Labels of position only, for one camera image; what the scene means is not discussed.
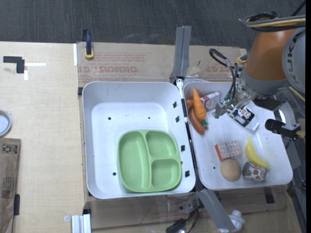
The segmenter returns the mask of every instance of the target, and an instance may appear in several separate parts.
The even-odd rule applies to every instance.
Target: banana
[[[262,160],[257,154],[256,154],[256,151],[254,149],[254,146],[251,142],[251,138],[248,137],[247,138],[247,144],[245,146],[245,154],[246,154],[246,157],[248,158],[248,160],[255,164],[255,165],[258,165],[258,166],[262,166],[266,169],[269,168],[269,165],[268,163],[266,163],[264,160]]]

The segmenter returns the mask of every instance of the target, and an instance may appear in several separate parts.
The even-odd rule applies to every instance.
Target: yellow cable
[[[258,24],[246,24],[247,27],[267,27],[267,26],[275,26],[275,25],[282,25],[282,24],[288,24],[288,23],[299,23],[299,22],[305,22],[305,18],[299,18],[299,19],[290,19],[290,20],[284,20],[284,21],[273,21],[273,22],[265,22],[265,23],[258,23]]]
[[[303,100],[304,102],[306,102],[306,99],[301,96],[301,94],[299,94],[294,88],[292,88],[291,86],[289,87],[289,89],[294,92],[301,100]]]

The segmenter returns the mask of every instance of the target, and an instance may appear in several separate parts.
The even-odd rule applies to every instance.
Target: white plastic tray
[[[168,82],[92,82],[83,88],[82,98],[86,181],[93,196],[113,199],[180,194],[193,189],[195,175],[176,86]],[[118,174],[118,140],[127,131],[141,129],[166,131],[176,139],[182,162],[182,178],[174,189],[135,193],[122,185]]]
[[[192,99],[193,88],[196,88],[200,96],[219,91],[222,100],[230,86],[231,83],[227,82],[190,82],[184,86],[184,95],[186,99]],[[203,135],[199,134],[190,125],[200,180],[206,188],[211,190],[225,190],[284,185],[292,180],[293,171],[281,136],[266,130],[264,127],[267,119],[275,119],[274,113],[257,107],[253,102],[250,102],[247,107],[255,114],[255,117],[259,121],[256,131],[244,128],[228,115],[223,115],[215,119],[212,115],[215,109],[207,112],[208,129]],[[220,173],[221,161],[217,156],[214,147],[215,144],[237,140],[243,151],[243,155],[235,157],[235,159],[239,162],[241,168],[243,168],[245,162],[248,161],[244,153],[247,137],[251,137],[257,154],[269,164],[269,175],[265,182],[256,183],[242,176],[237,181],[231,182],[226,180]]]

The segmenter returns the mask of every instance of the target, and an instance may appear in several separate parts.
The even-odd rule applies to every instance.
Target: white ring
[[[11,120],[11,117],[9,116],[9,114],[7,114],[3,110],[0,110],[0,115],[4,115],[4,117],[8,120],[8,125],[7,125],[6,129],[3,132],[0,132],[0,137],[3,137],[10,131],[10,129],[12,127],[12,120]]]

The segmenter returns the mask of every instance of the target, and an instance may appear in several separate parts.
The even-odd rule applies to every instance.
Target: small red and white box
[[[220,93],[218,91],[215,91],[211,94],[201,97],[201,101],[206,111],[214,109],[216,107],[217,102],[219,102],[219,100],[220,100]]]
[[[219,160],[242,155],[238,141],[218,143],[215,145],[215,149]]]

